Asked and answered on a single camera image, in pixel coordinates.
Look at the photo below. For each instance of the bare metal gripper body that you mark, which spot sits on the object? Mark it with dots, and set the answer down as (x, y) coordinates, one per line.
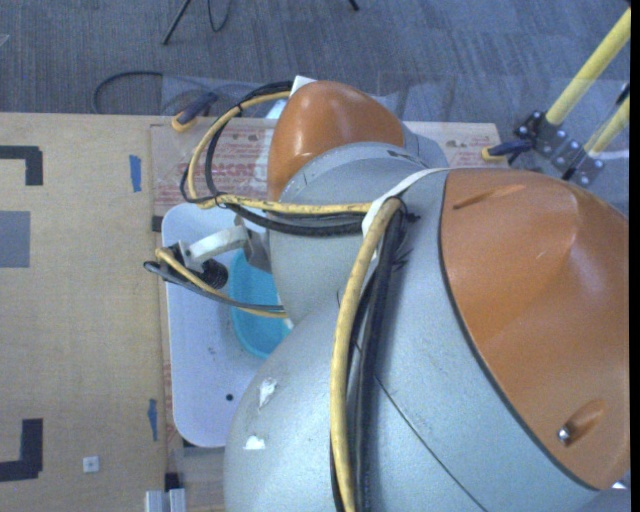
(259, 252)

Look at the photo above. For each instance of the blue divided plate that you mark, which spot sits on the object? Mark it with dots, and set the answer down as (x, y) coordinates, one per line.
(255, 310)

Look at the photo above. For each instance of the brown cardboard board red print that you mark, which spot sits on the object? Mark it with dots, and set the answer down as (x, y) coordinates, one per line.
(240, 165)

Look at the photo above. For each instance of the white plastic tray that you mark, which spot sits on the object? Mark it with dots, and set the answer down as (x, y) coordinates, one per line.
(200, 360)

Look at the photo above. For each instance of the black cylinder on white bracket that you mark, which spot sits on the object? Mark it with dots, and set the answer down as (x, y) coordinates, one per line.
(215, 243)

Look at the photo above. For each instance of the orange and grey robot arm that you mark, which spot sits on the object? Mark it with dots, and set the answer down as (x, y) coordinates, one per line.
(450, 325)

